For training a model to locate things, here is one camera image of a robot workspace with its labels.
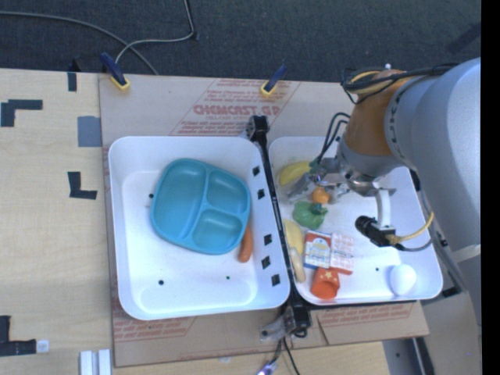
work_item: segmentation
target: black carpet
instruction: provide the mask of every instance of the black carpet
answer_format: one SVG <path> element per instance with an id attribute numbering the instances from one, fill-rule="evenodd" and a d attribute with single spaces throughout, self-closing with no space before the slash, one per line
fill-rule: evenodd
<path id="1" fill-rule="evenodd" d="M 481 55 L 481 0 L 189 0 L 196 40 L 140 45 L 162 75 L 339 81 L 346 67 L 414 70 Z M 183 0 L 0 0 L 0 10 L 64 16 L 131 42 L 190 31 Z M 0 15 L 0 68 L 102 70 L 123 46 L 95 29 Z M 126 73 L 151 73 L 133 53 Z"/>

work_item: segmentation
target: blue clamp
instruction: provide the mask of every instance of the blue clamp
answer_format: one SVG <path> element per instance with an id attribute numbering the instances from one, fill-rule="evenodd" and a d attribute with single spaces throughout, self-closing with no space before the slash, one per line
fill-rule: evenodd
<path id="1" fill-rule="evenodd" d="M 269 79 L 264 85 L 260 87 L 260 92 L 267 96 L 270 96 L 273 92 L 274 89 L 276 89 L 278 81 L 284 77 L 284 75 L 287 73 L 288 68 L 282 64 L 280 68 L 278 68 L 278 71 L 274 73 L 274 75 Z"/>
<path id="2" fill-rule="evenodd" d="M 115 60 L 108 53 L 101 53 L 99 60 L 106 67 L 109 73 L 111 73 L 111 81 L 121 90 L 125 90 L 130 86 L 130 82 L 123 75 L 122 70 L 115 63 Z"/>

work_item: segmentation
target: cardboard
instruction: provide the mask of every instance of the cardboard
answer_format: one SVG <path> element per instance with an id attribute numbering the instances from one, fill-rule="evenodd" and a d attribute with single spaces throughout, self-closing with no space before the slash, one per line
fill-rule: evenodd
<path id="1" fill-rule="evenodd" d="M 116 293 L 107 151 L 125 136 L 237 136 L 245 133 L 253 115 L 267 116 L 269 143 L 283 136 L 323 136 L 336 112 L 351 112 L 351 102 L 339 84 L 280 81 L 266 98 L 259 93 L 262 80 L 142 75 L 129 75 L 128 79 L 130 88 L 121 91 L 108 76 L 99 78 L 115 365 L 273 351 L 276 342 L 261 342 L 259 328 L 273 322 L 278 309 L 155 321 L 135 320 L 121 309 Z M 292 338 L 293 348 L 429 333 L 419 302 L 317 309 L 311 315 L 307 337 Z"/>

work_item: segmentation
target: light wood surface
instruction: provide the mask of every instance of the light wood surface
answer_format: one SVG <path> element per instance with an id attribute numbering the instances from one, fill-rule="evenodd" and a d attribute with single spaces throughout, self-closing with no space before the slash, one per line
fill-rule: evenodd
<path id="1" fill-rule="evenodd" d="M 0 102 L 41 99 L 0 127 L 0 315 L 12 340 L 47 339 L 46 354 L 2 357 L 0 374 L 78 373 L 83 350 L 113 348 L 100 148 L 81 148 L 77 118 L 100 116 L 98 75 L 0 70 Z M 96 200 L 70 198 L 81 172 Z M 381 342 L 292 351 L 302 374 L 389 374 Z M 272 354 L 113 369 L 115 374 L 253 374 Z M 293 373 L 284 353 L 276 374 Z"/>

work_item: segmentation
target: blue plate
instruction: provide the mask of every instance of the blue plate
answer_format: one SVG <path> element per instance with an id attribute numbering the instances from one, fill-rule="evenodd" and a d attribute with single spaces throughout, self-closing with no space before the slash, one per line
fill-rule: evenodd
<path id="1" fill-rule="evenodd" d="M 249 214 L 246 183 L 195 159 L 178 159 L 165 168 L 151 207 L 159 236 L 205 254 L 224 254 L 239 245 Z"/>

